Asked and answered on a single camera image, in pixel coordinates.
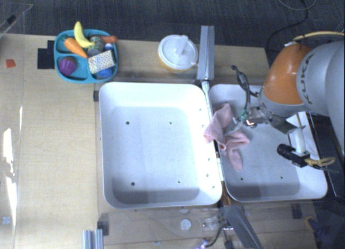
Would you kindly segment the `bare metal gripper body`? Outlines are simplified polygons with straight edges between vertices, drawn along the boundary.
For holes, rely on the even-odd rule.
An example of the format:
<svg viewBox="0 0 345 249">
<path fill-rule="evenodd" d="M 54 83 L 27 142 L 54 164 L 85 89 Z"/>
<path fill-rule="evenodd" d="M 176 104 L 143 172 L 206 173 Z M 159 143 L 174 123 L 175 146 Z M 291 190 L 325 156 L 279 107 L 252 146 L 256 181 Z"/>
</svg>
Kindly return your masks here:
<svg viewBox="0 0 345 249">
<path fill-rule="evenodd" d="M 250 108 L 250 112 L 244 122 L 244 125 L 246 127 L 255 128 L 260 124 L 268 124 L 269 118 L 270 114 L 264 107 L 253 106 Z"/>
</svg>

